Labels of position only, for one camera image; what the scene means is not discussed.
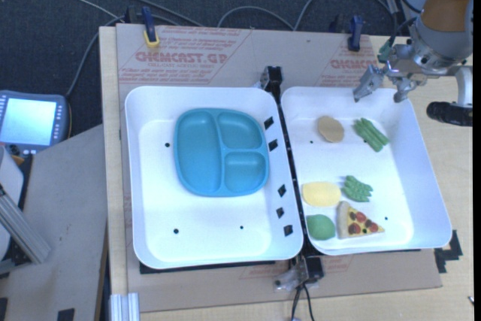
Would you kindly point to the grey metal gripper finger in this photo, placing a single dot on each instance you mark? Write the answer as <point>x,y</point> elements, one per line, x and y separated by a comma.
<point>366,83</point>
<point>402,89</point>

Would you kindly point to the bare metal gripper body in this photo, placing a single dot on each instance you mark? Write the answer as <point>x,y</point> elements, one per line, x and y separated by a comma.
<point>417,65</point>

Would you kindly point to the green asparagus bundle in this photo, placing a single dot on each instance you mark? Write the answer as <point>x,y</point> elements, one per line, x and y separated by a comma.
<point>372,134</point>

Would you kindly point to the tan oval biscuit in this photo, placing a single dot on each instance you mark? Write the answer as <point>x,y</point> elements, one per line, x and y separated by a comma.
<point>330,129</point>

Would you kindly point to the green bean bundle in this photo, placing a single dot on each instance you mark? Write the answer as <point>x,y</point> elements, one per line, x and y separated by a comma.
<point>357,188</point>

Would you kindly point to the white plastic tray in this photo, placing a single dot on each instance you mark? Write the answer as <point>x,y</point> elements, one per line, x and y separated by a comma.
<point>409,195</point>
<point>195,237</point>

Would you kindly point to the thin black rod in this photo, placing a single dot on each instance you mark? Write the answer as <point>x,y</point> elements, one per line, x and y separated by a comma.
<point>289,158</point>

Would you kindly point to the yellow oval slice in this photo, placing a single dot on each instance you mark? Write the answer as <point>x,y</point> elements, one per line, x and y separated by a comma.
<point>321,193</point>

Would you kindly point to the brown cardboard board red print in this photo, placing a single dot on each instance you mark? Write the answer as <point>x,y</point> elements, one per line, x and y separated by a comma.
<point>233,56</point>

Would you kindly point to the pizza slice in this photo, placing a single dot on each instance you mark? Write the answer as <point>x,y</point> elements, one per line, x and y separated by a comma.
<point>355,223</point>

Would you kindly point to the green round toy food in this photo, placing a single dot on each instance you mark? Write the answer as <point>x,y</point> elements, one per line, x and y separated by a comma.
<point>320,227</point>

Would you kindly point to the blue divided plate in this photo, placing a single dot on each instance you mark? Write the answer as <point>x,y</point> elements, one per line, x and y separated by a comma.
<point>210,150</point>

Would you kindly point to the black cylinder on white bracket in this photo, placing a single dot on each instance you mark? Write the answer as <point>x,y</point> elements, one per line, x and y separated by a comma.
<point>452,109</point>

